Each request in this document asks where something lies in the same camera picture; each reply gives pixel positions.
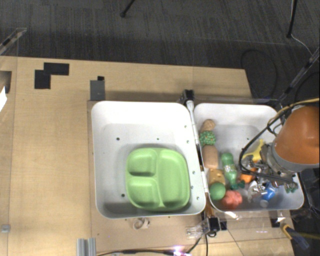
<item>pink toy food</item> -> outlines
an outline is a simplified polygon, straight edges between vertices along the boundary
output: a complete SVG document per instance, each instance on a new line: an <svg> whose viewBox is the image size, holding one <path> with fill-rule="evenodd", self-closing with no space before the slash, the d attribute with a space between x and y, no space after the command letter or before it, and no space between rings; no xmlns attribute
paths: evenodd
<svg viewBox="0 0 320 256"><path fill-rule="evenodd" d="M222 198L221 202L228 209L234 210L242 204L242 196L236 190L228 190L225 192L225 196Z"/></svg>

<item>green divided plate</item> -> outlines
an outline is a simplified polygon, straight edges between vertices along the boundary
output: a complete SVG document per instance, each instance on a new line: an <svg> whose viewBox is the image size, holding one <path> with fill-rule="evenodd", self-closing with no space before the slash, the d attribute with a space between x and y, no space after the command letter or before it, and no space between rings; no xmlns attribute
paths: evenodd
<svg viewBox="0 0 320 256"><path fill-rule="evenodd" d="M125 186L130 202L138 208L155 212L179 210L190 198L186 160L171 149L136 149L126 161Z"/></svg>

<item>orange toy food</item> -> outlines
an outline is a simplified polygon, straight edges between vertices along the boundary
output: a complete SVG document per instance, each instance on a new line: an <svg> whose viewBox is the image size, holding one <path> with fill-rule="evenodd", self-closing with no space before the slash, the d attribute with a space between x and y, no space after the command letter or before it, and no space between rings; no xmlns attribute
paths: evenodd
<svg viewBox="0 0 320 256"><path fill-rule="evenodd" d="M251 168L252 172L255 172L257 168ZM250 183L254 179L254 176L249 174L241 174L240 175L240 181L244 181L244 183Z"/></svg>
<svg viewBox="0 0 320 256"><path fill-rule="evenodd" d="M225 192L221 203L228 209L234 210L238 205L242 204L242 196L237 190L228 190Z"/></svg>

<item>green ball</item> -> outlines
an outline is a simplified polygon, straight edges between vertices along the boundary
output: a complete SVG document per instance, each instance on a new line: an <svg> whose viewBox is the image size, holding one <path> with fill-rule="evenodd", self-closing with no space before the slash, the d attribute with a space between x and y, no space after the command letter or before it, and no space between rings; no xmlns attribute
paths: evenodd
<svg viewBox="0 0 320 256"><path fill-rule="evenodd" d="M209 191L212 201L221 200L226 194L226 187L221 182L215 182L210 186Z"/></svg>
<svg viewBox="0 0 320 256"><path fill-rule="evenodd" d="M214 145L216 143L216 136L211 130L205 130L200 133L199 140L202 146Z"/></svg>

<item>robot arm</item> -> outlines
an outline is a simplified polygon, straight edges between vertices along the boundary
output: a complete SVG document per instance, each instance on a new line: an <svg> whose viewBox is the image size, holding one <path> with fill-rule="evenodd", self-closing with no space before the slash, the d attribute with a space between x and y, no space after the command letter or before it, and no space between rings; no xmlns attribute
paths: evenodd
<svg viewBox="0 0 320 256"><path fill-rule="evenodd" d="M292 192L297 189L295 173L319 168L319 108L303 106L294 110L275 140L261 147L260 155L259 162L252 161L252 156L240 155L240 166L246 166L242 172L255 175L260 183L271 182L275 188L285 186ZM248 173L248 168L258 171Z"/></svg>

